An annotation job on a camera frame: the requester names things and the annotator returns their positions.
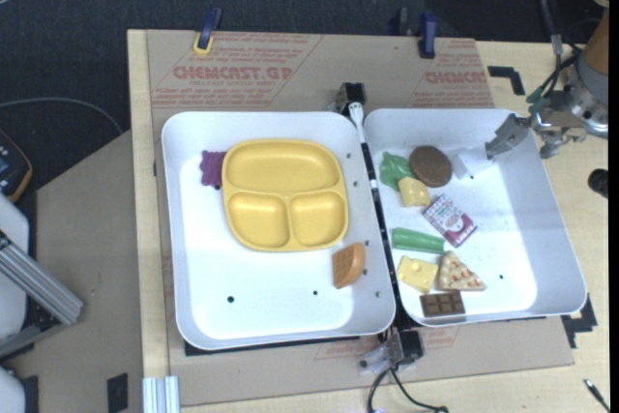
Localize brown chocolate bar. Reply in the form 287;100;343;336
418;290;467;319

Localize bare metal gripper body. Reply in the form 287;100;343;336
530;85;609;140

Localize green lettuce leaf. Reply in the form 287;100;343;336
379;151;413;188

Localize brown round biscuit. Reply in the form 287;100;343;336
408;145;454;189

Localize white plastic tray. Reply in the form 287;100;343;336
161;110;398;351
362;107;589;328

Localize white cube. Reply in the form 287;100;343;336
453;149;490;181

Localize purple grapes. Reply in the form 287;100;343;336
198;150;229;191

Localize black block with thin wires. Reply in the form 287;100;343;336
333;81;367;113
357;328;426;376

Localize brown waffle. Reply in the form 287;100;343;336
331;242;368;290

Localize yellow divided plate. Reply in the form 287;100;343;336
221;138;350;253

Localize pizza slice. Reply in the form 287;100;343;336
436;250;487;293

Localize green pea pod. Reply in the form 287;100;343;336
391;226;448;254

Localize brown cardboard board red print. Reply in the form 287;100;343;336
144;29;577;407

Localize pink and white carton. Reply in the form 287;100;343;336
421;193;478;250

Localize thin black and white rod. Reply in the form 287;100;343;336
347;102;403;331

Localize yellow cheese wedge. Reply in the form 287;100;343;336
398;176;432;209
396;254;441;295

